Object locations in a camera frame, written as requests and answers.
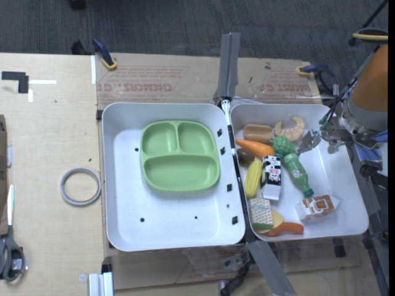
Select beige toy croissant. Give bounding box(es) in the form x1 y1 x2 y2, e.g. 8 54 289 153
274 115 306 142

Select patterned toy sandwich packet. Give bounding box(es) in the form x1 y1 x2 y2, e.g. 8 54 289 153
248 197 275 230

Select yellow toy corn cob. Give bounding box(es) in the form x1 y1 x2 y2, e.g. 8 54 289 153
244 158 264 199

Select brown round toy food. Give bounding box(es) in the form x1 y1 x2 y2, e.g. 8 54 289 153
236 148 256 163

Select white tape roll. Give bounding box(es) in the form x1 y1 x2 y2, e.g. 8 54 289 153
59 167 102 207

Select white cow print carton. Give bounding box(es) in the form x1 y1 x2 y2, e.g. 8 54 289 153
260 155 283 201

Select orange and white carton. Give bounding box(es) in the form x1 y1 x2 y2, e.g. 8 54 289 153
294 194 340 222

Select orange toy sausage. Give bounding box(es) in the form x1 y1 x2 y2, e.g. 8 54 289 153
267 222 305 237

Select grey handled scissors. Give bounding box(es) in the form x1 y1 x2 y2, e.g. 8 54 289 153
0 183 26 282

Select green plastic bottle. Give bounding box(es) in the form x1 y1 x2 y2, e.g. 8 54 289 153
283 152 315 198

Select black cylinder on white bracket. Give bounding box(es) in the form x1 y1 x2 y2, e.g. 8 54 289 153
353 143 389 187

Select orange toy carrot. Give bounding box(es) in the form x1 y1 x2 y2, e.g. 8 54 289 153
235 138 275 158

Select tan toy bread bun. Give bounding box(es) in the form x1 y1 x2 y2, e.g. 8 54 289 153
243 123 275 144

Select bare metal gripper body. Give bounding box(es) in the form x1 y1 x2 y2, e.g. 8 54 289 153
320 118 356 154

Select yellow toy cheese slice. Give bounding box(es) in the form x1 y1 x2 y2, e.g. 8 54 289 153
256 208 285 234

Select brown cardboard board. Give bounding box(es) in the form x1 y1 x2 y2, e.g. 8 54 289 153
94 52 362 291

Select white plastic tray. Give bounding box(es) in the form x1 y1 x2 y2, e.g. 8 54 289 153
230 103 370 242
101 102 246 252

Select green toy broccoli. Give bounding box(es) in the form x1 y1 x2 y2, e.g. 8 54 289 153
270 135 297 158

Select green divided plate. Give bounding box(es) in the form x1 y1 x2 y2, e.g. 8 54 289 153
139 120 221 192

